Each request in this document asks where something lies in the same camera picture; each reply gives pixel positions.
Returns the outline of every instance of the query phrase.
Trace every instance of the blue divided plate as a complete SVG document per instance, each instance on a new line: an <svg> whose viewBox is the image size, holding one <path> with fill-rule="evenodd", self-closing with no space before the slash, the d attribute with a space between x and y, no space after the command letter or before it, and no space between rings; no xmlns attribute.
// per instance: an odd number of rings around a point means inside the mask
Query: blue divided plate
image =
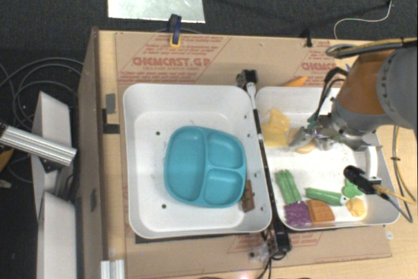
<svg viewBox="0 0 418 279"><path fill-rule="evenodd" d="M184 203L232 206L241 198L246 181L241 142L214 129L177 129L167 147L164 181L167 191Z"/></svg>

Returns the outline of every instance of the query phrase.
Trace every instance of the black carpet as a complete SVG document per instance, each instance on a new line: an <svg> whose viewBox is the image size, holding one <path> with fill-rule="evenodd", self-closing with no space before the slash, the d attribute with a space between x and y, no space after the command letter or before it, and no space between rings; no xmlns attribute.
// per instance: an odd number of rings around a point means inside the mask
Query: black carpet
<svg viewBox="0 0 418 279"><path fill-rule="evenodd" d="M297 37L306 28L312 37L333 38L334 24L342 18L382 18L387 0L203 0L206 24L187 24L203 33L275 35ZM107 18L107 0L0 0L0 63L12 73L26 63L46 57L82 61L91 26L101 29L155 31L164 22ZM417 0L393 0L384 22L344 22L341 39L384 39L417 35ZM48 78L77 88L77 77L56 68L33 74L31 81ZM16 75L17 86L23 73ZM4 74L0 71L0 84ZM43 89L72 104L67 92L40 84L26 90L22 101L33 113L37 91ZM0 118L13 122L8 84L0 87ZM16 164L16 173L31 178L27 162ZM31 185L19 182L5 170L0 179L12 182L0 188L0 278L34 278L37 224Z"/></svg>

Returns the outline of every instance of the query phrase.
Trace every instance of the cardboard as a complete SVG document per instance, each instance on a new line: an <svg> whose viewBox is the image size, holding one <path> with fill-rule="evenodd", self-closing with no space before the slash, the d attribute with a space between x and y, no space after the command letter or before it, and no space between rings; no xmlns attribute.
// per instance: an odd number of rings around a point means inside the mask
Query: cardboard
<svg viewBox="0 0 418 279"><path fill-rule="evenodd" d="M130 279L191 275L200 277L230 271L255 276L264 267L260 261L249 260L249 251L263 242L260 234L137 243L138 239L127 218L127 180L126 169L123 168L125 150L120 100L124 89L134 82L176 81L179 84L232 85L242 69L257 69L258 88L281 85L299 76L308 76L305 83L307 86L320 86L323 75L329 67L334 66L334 60L325 58L323 54L331 42L313 40L313 48L307 48L304 39L208 35L190 35L189 39L182 39L182 42L179 49L172 50L167 47L168 34L93 32L79 90L80 100L83 101L80 123L85 126L94 125L94 129L86 126L89 129L81 134L84 140L80 143L83 149L80 158L80 196L83 207L85 278L98 277L99 259L124 259L126 275ZM196 44L204 48L198 46L197 51L192 51ZM187 48L190 53L177 54ZM109 113L106 111L108 95L114 95L116 101L119 101L116 109L109 110ZM121 134L103 132L103 129L108 128L118 128ZM100 208L90 212L92 189L97 191L97 206ZM294 244L292 252L283 261L275 263L274 267L391 255L385 230L380 226L297 234L292 235L291 240ZM295 267L289 271L298 277L297 269Z"/></svg>

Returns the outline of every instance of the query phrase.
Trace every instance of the white tray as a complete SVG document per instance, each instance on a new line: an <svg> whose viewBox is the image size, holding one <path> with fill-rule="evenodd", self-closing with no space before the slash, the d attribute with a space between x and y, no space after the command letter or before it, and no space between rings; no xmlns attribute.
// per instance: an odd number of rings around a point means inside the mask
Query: white tray
<svg viewBox="0 0 418 279"><path fill-rule="evenodd" d="M254 233L272 213L251 101L234 86L135 84L123 96L129 187L129 220L144 238ZM164 185L164 158L172 133L185 125L224 131L243 145L255 209L181 203Z"/></svg>
<svg viewBox="0 0 418 279"><path fill-rule="evenodd" d="M332 89L329 97L336 97L338 89ZM262 123L268 122L270 111L278 109L291 121L291 129L307 126L306 120L316 110L321 88L263 88L257 94L257 108ZM321 110L322 114L330 112L331 102L327 99ZM379 146L376 135L370 135L366 140L375 146ZM399 212L387 201L377 195L362 195L367 208L364 218L354 218L345 205L332 206L335 222L311 223L303 227L291 226L285 220L284 200L276 183L274 174L287 169L293 175L295 184L302 195L302 200L308 200L305 189L308 187L325 189L341 193L344 186L344 168L354 165L364 168L366 158L363 153L354 152L344 144L336 144L329 151L321 151L315 148L309 154L298 154L289 148L267 148L268 166L272 177L274 196L276 199L278 214L281 220L289 228L297 231L313 229L334 229L339 227L354 227L361 225L380 225L395 222ZM378 176L382 179L382 185L394 191L391 177L381 150L378 150Z"/></svg>

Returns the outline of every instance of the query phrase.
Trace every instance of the white cable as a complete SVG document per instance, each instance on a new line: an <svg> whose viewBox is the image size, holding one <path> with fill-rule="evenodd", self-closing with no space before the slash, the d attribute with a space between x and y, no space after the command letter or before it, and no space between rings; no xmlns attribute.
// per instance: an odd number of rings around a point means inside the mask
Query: white cable
<svg viewBox="0 0 418 279"><path fill-rule="evenodd" d="M385 21L389 17L389 15L391 13L392 2L393 2L393 0L390 0L390 2L389 2L389 8L387 9L386 16L384 18L382 18L382 19L369 20L369 19L358 19L358 18L345 18L345 19L341 19L340 21L337 21L336 24L334 25L334 37L335 37L335 39L338 40L337 32L336 32L337 26L340 23L342 23L343 21L349 21L349 20L350 21L362 21L362 22L382 22L382 21Z"/></svg>

